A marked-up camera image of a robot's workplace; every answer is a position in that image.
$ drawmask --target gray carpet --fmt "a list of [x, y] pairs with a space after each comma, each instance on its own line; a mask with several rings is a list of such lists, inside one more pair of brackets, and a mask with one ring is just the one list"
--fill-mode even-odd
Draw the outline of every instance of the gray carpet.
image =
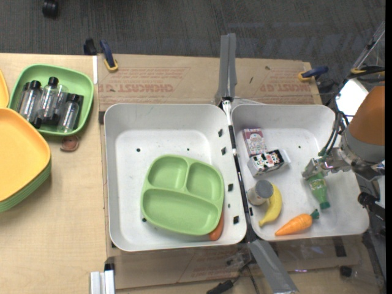
[[82, 55], [92, 37], [113, 53], [219, 57], [221, 35], [237, 58], [298, 59], [342, 81], [382, 21], [386, 0], [0, 0], [0, 51]]

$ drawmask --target carrot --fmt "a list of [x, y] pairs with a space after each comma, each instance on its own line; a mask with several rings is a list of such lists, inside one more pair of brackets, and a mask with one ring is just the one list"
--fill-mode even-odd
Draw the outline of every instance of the carrot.
[[218, 238], [221, 237], [222, 231], [223, 231], [223, 226], [224, 226], [224, 216], [223, 216], [223, 210], [222, 213], [220, 214], [220, 219], [218, 222], [218, 225], [216, 226], [216, 228], [211, 231], [208, 236], [210, 241], [216, 241]]
[[283, 227], [281, 227], [278, 231], [275, 232], [276, 236], [288, 235], [292, 233], [296, 233], [298, 231], [302, 231], [306, 228], [309, 228], [313, 224], [313, 220], [316, 220], [320, 217], [319, 211], [316, 209], [311, 214], [303, 213], [300, 214], [290, 221], [288, 221]]

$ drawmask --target yellow banana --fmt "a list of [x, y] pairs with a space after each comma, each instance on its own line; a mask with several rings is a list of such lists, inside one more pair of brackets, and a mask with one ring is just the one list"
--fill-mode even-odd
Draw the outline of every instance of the yellow banana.
[[280, 190], [272, 184], [274, 192], [268, 199], [269, 205], [264, 215], [264, 218], [258, 222], [259, 226], [265, 225], [267, 222], [272, 222], [280, 215], [282, 210], [282, 194]]

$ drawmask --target brown round object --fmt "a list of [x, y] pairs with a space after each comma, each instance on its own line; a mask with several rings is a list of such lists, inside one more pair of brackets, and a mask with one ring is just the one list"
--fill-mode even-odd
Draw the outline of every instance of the brown round object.
[[75, 151], [79, 147], [79, 138], [76, 135], [65, 136], [62, 139], [60, 149], [63, 151]]

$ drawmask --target table surface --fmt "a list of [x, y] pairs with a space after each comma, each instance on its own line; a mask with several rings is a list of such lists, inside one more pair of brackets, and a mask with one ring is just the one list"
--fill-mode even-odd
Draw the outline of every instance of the table surface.
[[[0, 54], [9, 92], [28, 65], [53, 64], [94, 79], [93, 57]], [[97, 97], [97, 86], [94, 88]], [[107, 259], [104, 184], [98, 99], [81, 132], [77, 151], [60, 150], [61, 138], [46, 137], [51, 176], [28, 198], [0, 213], [0, 292], [89, 293], [89, 274], [102, 271]], [[369, 261], [366, 250], [363, 258]], [[374, 287], [342, 281], [328, 268], [291, 275], [301, 293], [378, 293]], [[272, 293], [263, 276], [254, 277], [260, 293]], [[118, 290], [118, 293], [205, 293], [218, 281]], [[256, 293], [241, 277], [231, 293]]]

